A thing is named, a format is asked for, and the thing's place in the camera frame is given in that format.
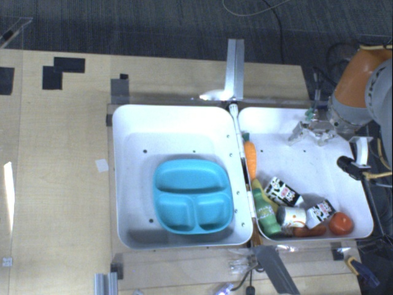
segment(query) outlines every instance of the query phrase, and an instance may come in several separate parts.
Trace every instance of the tomato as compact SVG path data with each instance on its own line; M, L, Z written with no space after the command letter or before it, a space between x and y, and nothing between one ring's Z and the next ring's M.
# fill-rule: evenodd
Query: tomato
M354 223L345 213L336 212L329 222L329 229L335 235L346 235L353 231Z

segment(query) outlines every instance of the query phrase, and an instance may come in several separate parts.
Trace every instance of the blue divided plate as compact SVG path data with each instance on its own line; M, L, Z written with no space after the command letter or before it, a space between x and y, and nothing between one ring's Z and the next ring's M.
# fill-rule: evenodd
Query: blue divided plate
M169 160L153 180L155 214L175 234L209 234L226 228L233 217L227 172L208 160Z

